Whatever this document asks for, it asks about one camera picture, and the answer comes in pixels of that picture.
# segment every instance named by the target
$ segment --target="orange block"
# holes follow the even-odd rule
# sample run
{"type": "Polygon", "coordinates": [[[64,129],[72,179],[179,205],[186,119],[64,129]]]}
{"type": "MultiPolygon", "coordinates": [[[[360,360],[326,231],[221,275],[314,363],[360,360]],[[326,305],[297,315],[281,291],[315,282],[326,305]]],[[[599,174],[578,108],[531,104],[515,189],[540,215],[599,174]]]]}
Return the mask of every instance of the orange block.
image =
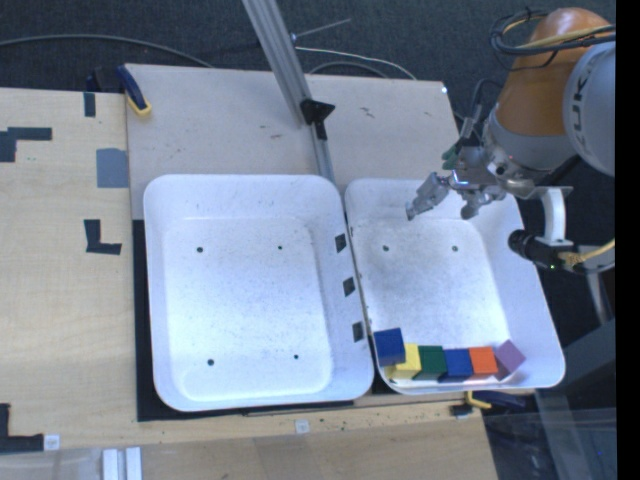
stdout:
{"type": "Polygon", "coordinates": [[[498,363],[491,347],[470,347],[469,356],[473,367],[471,379],[486,379],[498,373],[498,363]]]}

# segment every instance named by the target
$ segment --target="white tray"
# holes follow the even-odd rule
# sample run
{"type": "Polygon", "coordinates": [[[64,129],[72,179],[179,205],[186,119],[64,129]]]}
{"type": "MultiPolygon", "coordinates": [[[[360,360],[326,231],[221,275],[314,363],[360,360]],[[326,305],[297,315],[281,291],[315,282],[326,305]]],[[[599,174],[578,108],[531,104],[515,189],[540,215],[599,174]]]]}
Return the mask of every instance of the white tray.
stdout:
{"type": "Polygon", "coordinates": [[[332,402],[369,389],[353,256],[330,182],[165,175],[144,192],[144,221],[153,377],[167,405],[332,402]]]}
{"type": "Polygon", "coordinates": [[[424,180],[359,179],[345,193],[356,265],[371,331],[400,327],[406,343],[444,348],[499,346],[511,339],[526,361],[502,382],[397,380],[404,394],[550,387],[565,362],[536,267],[508,247],[522,229],[508,196],[460,218],[450,193],[408,221],[405,203],[424,180]]]}

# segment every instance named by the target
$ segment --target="cable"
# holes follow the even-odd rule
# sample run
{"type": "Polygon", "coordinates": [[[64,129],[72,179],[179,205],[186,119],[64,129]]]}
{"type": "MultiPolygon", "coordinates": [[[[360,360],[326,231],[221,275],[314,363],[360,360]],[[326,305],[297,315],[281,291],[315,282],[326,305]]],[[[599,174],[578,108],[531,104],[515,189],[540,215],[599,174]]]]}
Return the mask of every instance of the cable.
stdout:
{"type": "Polygon", "coordinates": [[[359,64],[357,62],[348,62],[348,61],[340,61],[340,62],[326,62],[324,64],[320,64],[319,66],[316,66],[315,68],[311,69],[309,71],[309,74],[314,74],[314,73],[319,73],[320,71],[323,71],[327,68],[331,68],[331,67],[339,67],[339,66],[352,66],[352,67],[356,67],[356,68],[360,68],[363,69],[365,71],[369,71],[375,75],[378,75],[380,78],[389,78],[387,75],[385,75],[382,71],[373,68],[371,66],[367,66],[366,64],[359,64]]]}
{"type": "Polygon", "coordinates": [[[573,272],[574,274],[580,274],[580,275],[588,276],[588,275],[591,275],[591,274],[602,274],[602,272],[606,272],[607,270],[611,270],[615,266],[616,266],[616,262],[615,261],[612,261],[611,263],[607,263],[606,265],[599,265],[599,266],[594,267],[594,268],[585,268],[582,265],[576,265],[575,267],[573,267],[573,270],[571,272],[573,272]]]}
{"type": "Polygon", "coordinates": [[[558,181],[564,178],[571,170],[578,166],[582,162],[582,157],[580,155],[574,155],[564,163],[562,163],[559,167],[556,167],[551,173],[545,176],[541,181],[540,185],[555,185],[558,181]]]}
{"type": "Polygon", "coordinates": [[[340,20],[340,21],[336,21],[334,23],[329,23],[328,25],[322,25],[321,27],[316,27],[316,28],[312,28],[310,30],[305,30],[304,32],[300,32],[299,34],[291,34],[291,39],[293,40],[293,42],[295,43],[298,38],[303,37],[303,36],[308,36],[310,34],[315,34],[316,32],[322,32],[323,30],[327,30],[333,27],[337,27],[339,25],[344,25],[345,23],[349,23],[351,21],[351,18],[347,18],[346,20],[340,20]]]}
{"type": "Polygon", "coordinates": [[[474,90],[473,90],[473,96],[471,97],[471,105],[469,107],[469,113],[473,114],[476,110],[476,105],[478,105],[480,103],[480,99],[481,99],[481,95],[482,95],[482,88],[484,87],[484,85],[486,84],[491,84],[491,85],[495,85],[496,87],[498,87],[499,89],[502,89],[502,84],[498,83],[494,80],[491,80],[489,78],[481,78],[478,83],[476,84],[474,90]]]}
{"type": "Polygon", "coordinates": [[[581,30],[574,30],[573,32],[567,32],[566,34],[560,34],[559,36],[543,37],[542,39],[538,39],[537,41],[532,41],[530,43],[517,46],[516,48],[535,48],[540,46],[547,46],[549,44],[560,43],[563,41],[571,41],[574,39],[580,39],[581,37],[588,37],[595,34],[600,34],[602,32],[608,32],[610,30],[611,30],[610,25],[602,26],[602,27],[583,28],[581,30]]]}
{"type": "Polygon", "coordinates": [[[8,39],[8,40],[0,41],[0,47],[13,46],[17,44],[32,43],[32,42],[38,42],[38,41],[59,41],[59,40],[74,40],[74,39],[95,39],[99,41],[114,41],[114,42],[120,42],[120,43],[136,44],[138,46],[153,48],[156,50],[161,50],[167,53],[171,53],[172,55],[177,55],[178,57],[183,57],[185,59],[190,60],[191,62],[194,62],[195,64],[199,64],[206,68],[214,67],[202,59],[198,59],[197,57],[193,57],[188,53],[174,50],[173,48],[169,48],[167,46],[150,43],[148,41],[140,41],[138,39],[129,39],[127,37],[111,36],[111,35],[103,35],[103,34],[52,34],[52,35],[46,35],[46,36],[21,37],[18,39],[8,39]]]}
{"type": "Polygon", "coordinates": [[[578,263],[584,263],[588,259],[595,258],[596,256],[600,256],[605,252],[613,249],[616,246],[616,239],[612,239],[605,245],[594,249],[593,251],[585,252],[585,253],[577,253],[577,252],[559,252],[558,258],[563,260],[569,267],[575,267],[578,263]]]}
{"type": "Polygon", "coordinates": [[[485,402],[484,400],[478,400],[473,397],[472,391],[464,392],[464,401],[472,407],[477,407],[478,409],[491,409],[491,404],[489,402],[485,402]]]}
{"type": "Polygon", "coordinates": [[[494,22],[490,30],[489,42],[491,46],[496,52],[500,52],[505,55],[527,56],[538,55],[542,53],[552,53],[551,58],[548,59],[543,66],[535,66],[544,67],[548,65],[551,60],[553,60],[554,56],[562,50],[568,50],[572,48],[586,48],[595,44],[607,43],[616,40],[616,26],[605,25],[601,27],[576,30],[573,32],[568,32],[566,34],[561,34],[559,36],[544,38],[519,46],[507,45],[503,41],[504,35],[510,30],[519,25],[522,25],[523,23],[543,19],[548,14],[549,13],[545,11],[531,11],[527,9],[525,11],[513,14],[512,16],[499,18],[494,22]]]}
{"type": "Polygon", "coordinates": [[[345,57],[353,57],[355,59],[366,60],[368,62],[380,62],[382,64],[386,64],[388,66],[393,66],[394,68],[399,69],[400,71],[402,71],[405,75],[407,75],[412,80],[417,80],[417,78],[415,76],[413,76],[409,71],[404,69],[402,66],[399,66],[398,64],[394,64],[393,62],[389,62],[388,60],[375,59],[373,57],[365,57],[364,55],[357,55],[355,53],[338,52],[338,51],[335,51],[335,50],[324,50],[324,49],[321,49],[321,48],[306,48],[306,47],[303,47],[303,46],[296,46],[295,48],[296,48],[296,50],[300,50],[300,51],[304,51],[304,52],[331,53],[331,54],[334,54],[334,55],[343,55],[345,57]]]}
{"type": "MultiPolygon", "coordinates": [[[[460,112],[456,112],[455,110],[453,110],[452,112],[453,112],[454,117],[458,121],[460,121],[460,128],[462,128],[462,126],[464,126],[465,119],[467,119],[467,118],[465,116],[463,116],[460,112]]],[[[481,138],[480,137],[480,132],[478,130],[476,130],[475,127],[471,130],[471,133],[474,134],[478,140],[480,140],[480,138],[481,138]]],[[[458,146],[460,144],[461,144],[461,140],[458,139],[458,141],[455,143],[455,146],[458,146]]]]}

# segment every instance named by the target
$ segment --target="metal pole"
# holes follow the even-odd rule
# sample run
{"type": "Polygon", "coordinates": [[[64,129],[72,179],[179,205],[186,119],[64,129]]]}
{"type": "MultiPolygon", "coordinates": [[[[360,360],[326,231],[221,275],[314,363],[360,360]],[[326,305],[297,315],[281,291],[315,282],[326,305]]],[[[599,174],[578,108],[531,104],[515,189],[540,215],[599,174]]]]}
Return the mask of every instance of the metal pole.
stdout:
{"type": "Polygon", "coordinates": [[[302,103],[312,100],[311,91],[276,0],[242,3],[296,123],[309,125],[320,175],[335,183],[326,137],[318,137],[317,127],[302,112],[302,103]]]}

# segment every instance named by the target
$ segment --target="wooden table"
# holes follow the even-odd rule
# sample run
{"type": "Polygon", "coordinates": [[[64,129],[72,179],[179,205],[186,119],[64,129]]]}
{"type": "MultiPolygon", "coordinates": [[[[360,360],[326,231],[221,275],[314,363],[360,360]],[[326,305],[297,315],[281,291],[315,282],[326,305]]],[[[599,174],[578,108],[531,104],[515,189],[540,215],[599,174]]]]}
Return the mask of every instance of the wooden table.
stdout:
{"type": "MultiPolygon", "coordinates": [[[[441,91],[433,84],[426,90],[441,91]]],[[[462,394],[366,395],[342,408],[137,421],[130,192],[96,182],[96,151],[128,149],[126,102],[98,93],[95,109],[85,115],[81,92],[0,89],[0,132],[52,131],[49,141],[18,140],[15,162],[0,162],[0,403],[11,404],[10,435],[58,435],[63,452],[143,446],[152,478],[191,478],[188,464],[224,478],[236,478],[231,471],[272,478],[280,466],[266,467],[272,455],[264,450],[283,453],[285,438],[314,457],[320,476],[312,478],[388,478],[389,467],[394,476],[429,467],[430,478],[496,478],[478,411],[465,420],[449,412],[462,394]],[[85,219],[100,219],[101,240],[121,243],[121,253],[87,253],[85,219]],[[302,436],[299,420],[309,427],[302,436]],[[180,452],[170,465],[167,446],[180,452]],[[220,454],[227,459],[211,465],[220,454]]],[[[455,139],[452,116],[443,119],[445,140],[455,139]]]]}

